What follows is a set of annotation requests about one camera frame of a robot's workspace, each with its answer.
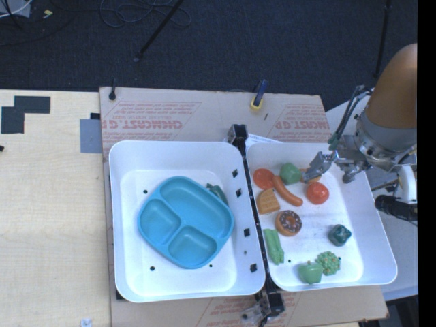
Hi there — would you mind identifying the orange toy food piece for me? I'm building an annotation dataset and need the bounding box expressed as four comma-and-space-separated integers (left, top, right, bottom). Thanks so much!
299, 167, 323, 185

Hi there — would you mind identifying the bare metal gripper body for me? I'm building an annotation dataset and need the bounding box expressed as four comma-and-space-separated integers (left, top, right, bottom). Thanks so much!
334, 133, 418, 184

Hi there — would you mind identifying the green toy broccoli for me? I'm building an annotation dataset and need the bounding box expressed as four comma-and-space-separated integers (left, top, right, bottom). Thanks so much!
315, 250, 342, 277

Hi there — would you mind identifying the yellow toy bread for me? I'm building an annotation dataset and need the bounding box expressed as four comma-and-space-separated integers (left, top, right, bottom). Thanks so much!
255, 188, 281, 215

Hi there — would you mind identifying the orange toy sausage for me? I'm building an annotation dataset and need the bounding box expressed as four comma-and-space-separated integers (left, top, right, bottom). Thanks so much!
271, 174, 304, 208

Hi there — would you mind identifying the white paper sheet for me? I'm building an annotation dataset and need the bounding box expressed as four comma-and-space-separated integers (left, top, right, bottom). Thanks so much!
247, 133, 284, 146

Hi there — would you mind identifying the orange-red toy tomato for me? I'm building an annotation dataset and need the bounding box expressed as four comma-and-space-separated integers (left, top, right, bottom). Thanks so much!
305, 181, 330, 206
253, 168, 276, 191

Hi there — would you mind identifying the blue divided plate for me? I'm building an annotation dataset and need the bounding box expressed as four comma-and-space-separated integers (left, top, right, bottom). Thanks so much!
136, 175, 236, 270

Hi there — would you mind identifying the light green toy pepper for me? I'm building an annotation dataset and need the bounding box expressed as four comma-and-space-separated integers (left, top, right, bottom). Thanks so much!
298, 260, 324, 285
279, 162, 303, 186

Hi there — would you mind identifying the white plastic tray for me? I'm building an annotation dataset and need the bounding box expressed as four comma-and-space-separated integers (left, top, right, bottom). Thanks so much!
108, 140, 267, 304
245, 141, 399, 292

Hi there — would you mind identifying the black cylinder on white bracket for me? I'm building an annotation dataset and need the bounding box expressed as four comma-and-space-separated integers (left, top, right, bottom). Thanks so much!
374, 163, 418, 223

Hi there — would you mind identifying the brown cardboard board red print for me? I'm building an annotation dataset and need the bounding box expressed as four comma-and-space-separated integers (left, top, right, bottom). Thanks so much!
98, 86, 390, 327

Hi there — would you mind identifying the brown toy doughnut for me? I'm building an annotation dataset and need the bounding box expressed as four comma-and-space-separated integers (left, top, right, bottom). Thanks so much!
274, 210, 303, 237

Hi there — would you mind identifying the green toy asparagus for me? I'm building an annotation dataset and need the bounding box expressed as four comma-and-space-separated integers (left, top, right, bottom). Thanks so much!
262, 228, 285, 266

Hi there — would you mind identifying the dark green toy vegetable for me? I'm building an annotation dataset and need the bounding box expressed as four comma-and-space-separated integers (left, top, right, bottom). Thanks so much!
206, 182, 230, 206

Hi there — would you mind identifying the thin black rod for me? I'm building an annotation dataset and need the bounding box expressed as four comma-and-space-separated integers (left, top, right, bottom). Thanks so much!
236, 137, 275, 298

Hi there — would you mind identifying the black block with thin wires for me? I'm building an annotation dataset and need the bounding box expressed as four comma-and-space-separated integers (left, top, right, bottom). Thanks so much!
253, 288, 286, 324
226, 123, 249, 146

